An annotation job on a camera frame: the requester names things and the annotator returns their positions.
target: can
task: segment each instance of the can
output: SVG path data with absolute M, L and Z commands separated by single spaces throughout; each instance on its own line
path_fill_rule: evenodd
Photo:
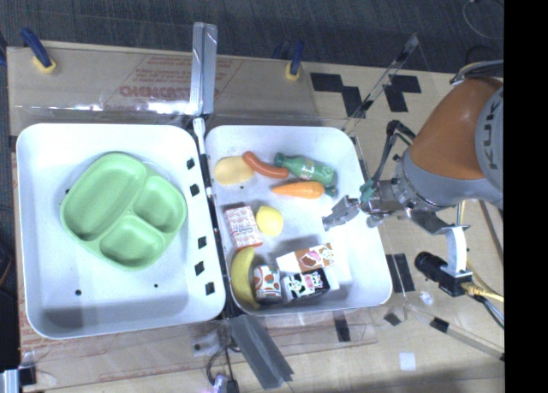
M 282 301 L 280 269 L 276 265 L 258 265 L 253 268 L 255 300 L 263 305 Z

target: green plate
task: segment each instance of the green plate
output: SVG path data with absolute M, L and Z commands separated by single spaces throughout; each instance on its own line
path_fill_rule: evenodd
M 97 159 L 61 205 L 63 227 L 86 249 L 125 270 L 154 263 L 187 218 L 181 191 L 123 152 Z

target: hot dog sausage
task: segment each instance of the hot dog sausage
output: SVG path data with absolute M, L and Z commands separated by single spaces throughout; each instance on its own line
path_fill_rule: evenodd
M 277 166 L 261 162 L 251 151 L 244 152 L 242 157 L 253 170 L 259 172 L 262 176 L 270 178 L 288 178 L 289 176 L 287 168 L 278 168 Z

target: dark floor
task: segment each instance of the dark floor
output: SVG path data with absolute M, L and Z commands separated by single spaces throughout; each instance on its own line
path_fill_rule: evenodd
M 304 61 L 385 67 L 417 33 L 417 70 L 455 73 L 465 63 L 503 58 L 504 0 L 0 0 L 0 31 L 23 45 L 30 27 L 42 39 L 188 50 L 182 27 L 217 25 L 218 53 L 271 57 L 284 40 L 304 41 Z M 8 91 L 0 71 L 0 244 L 14 251 Z M 7 330 L 15 291 L 3 283 L 1 326 Z M 11 335 L 0 342 L 13 347 Z M 2 352 L 3 366 L 17 356 Z

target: green bottle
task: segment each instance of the green bottle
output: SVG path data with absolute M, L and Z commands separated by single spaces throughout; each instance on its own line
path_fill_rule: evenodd
M 288 157 L 279 152 L 274 157 L 274 165 L 287 168 L 291 174 L 302 180 L 320 182 L 324 185 L 327 194 L 331 195 L 334 193 L 334 187 L 337 183 L 337 173 L 327 164 L 302 156 Z

